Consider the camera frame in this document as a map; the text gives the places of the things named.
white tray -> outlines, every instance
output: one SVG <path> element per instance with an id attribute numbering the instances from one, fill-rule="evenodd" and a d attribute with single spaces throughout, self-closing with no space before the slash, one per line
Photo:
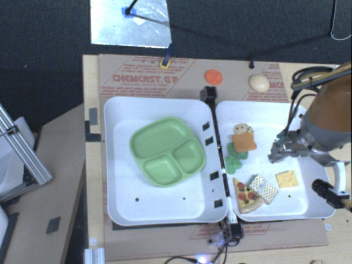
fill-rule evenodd
<path id="1" fill-rule="evenodd" d="M 205 154 L 202 170 L 167 188 L 152 184 L 129 148 L 131 135 L 164 117 L 178 117 L 190 127 Z M 108 213 L 123 226 L 165 223 L 208 223 L 227 212 L 215 131 L 209 107 L 198 100 L 115 97 L 104 107 Z M 210 127 L 203 131 L 203 125 Z M 213 137 L 213 143 L 205 141 Z M 219 178 L 210 174 L 219 172 Z"/>
<path id="2" fill-rule="evenodd" d="M 242 168 L 235 174 L 228 175 L 230 194 L 233 208 L 237 216 L 248 222 L 278 221 L 286 219 L 327 218 L 334 214 L 335 209 L 319 197 L 312 190 L 312 183 L 316 179 L 329 181 L 326 170 L 310 157 L 287 157 L 281 162 L 270 163 L 267 155 L 276 135 L 287 124 L 290 104 L 267 102 L 235 102 L 224 101 L 216 108 L 219 133 L 222 143 L 223 156 L 228 156 L 227 144 L 231 141 L 233 128 L 236 124 L 246 123 L 254 129 L 257 149 L 250 151 L 246 160 L 241 160 Z M 304 114 L 305 109 L 299 107 L 298 114 Z M 299 129 L 300 118 L 296 117 L 290 130 Z M 294 188 L 280 189 L 275 175 L 284 171 L 294 170 L 299 185 Z M 234 177 L 244 184 L 260 174 L 267 179 L 279 193 L 269 204 L 263 204 L 255 211 L 247 214 L 238 212 Z"/>

toy cheese slice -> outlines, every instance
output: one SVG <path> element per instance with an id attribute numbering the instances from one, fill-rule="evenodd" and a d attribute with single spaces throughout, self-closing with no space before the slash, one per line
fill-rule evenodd
<path id="1" fill-rule="evenodd" d="M 236 178 L 233 179 L 236 189 L 236 199 L 238 204 L 238 211 L 241 214 L 249 213 L 260 207 L 264 200 L 258 197 L 252 190 L 246 187 L 242 182 Z"/>

green plate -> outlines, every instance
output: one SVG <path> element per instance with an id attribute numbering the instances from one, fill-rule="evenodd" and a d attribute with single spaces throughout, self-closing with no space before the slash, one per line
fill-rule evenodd
<path id="1" fill-rule="evenodd" d="M 137 130 L 131 136 L 130 150 L 144 175 L 161 187 L 180 183 L 205 165 L 205 153 L 197 137 L 176 117 Z"/>

silver metal sheet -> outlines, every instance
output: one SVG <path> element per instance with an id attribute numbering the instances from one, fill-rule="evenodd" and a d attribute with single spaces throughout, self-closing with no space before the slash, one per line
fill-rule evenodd
<path id="1" fill-rule="evenodd" d="M 93 44 L 167 48 L 172 43 L 166 0 L 138 0 L 132 17 L 124 8 L 133 0 L 90 1 Z"/>

cardboard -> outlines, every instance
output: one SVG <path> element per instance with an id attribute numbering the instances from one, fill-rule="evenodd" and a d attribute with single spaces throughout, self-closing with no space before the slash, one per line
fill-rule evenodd
<path id="1" fill-rule="evenodd" d="M 216 69 L 223 81 L 217 86 L 217 103 L 224 100 L 288 102 L 277 63 L 172 58 L 168 70 L 159 68 L 160 57 L 100 55 L 100 111 L 102 135 L 104 243 L 106 261 L 131 260 L 175 255 L 216 253 L 209 244 L 220 232 L 218 224 L 121 227 L 113 224 L 107 213 L 106 151 L 103 107 L 113 96 L 198 98 L 204 86 L 205 72 Z M 263 74 L 270 89 L 257 93 L 250 89 L 248 78 Z M 300 248 L 327 245 L 320 219 L 247 223 L 244 238 L 232 251 Z"/>

